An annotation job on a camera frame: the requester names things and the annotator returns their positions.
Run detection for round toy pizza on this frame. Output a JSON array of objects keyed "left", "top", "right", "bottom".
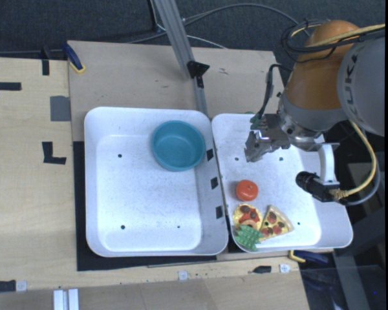
[{"left": 232, "top": 203, "right": 264, "bottom": 231}]

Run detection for blue bowl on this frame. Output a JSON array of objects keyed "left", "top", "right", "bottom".
[{"left": 151, "top": 120, "right": 207, "bottom": 173}]

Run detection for white plastic tray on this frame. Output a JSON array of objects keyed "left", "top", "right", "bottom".
[
  {"left": 83, "top": 106, "right": 230, "bottom": 258},
  {"left": 211, "top": 112, "right": 354, "bottom": 254}
]

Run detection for red tomato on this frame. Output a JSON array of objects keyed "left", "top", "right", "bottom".
[{"left": 235, "top": 179, "right": 259, "bottom": 202}]

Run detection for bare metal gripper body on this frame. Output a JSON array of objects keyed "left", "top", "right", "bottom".
[{"left": 254, "top": 112, "right": 326, "bottom": 152}]

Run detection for black cylinder on white bracket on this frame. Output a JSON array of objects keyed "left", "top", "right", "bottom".
[{"left": 295, "top": 142, "right": 342, "bottom": 203}]

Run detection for toy pizza slice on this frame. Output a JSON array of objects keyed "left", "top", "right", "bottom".
[{"left": 259, "top": 204, "right": 295, "bottom": 240}]

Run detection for pale wood board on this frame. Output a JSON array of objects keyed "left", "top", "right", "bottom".
[{"left": 67, "top": 40, "right": 312, "bottom": 272}]

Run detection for green pea pods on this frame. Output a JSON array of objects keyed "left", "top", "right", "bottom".
[{"left": 233, "top": 224, "right": 264, "bottom": 253}]

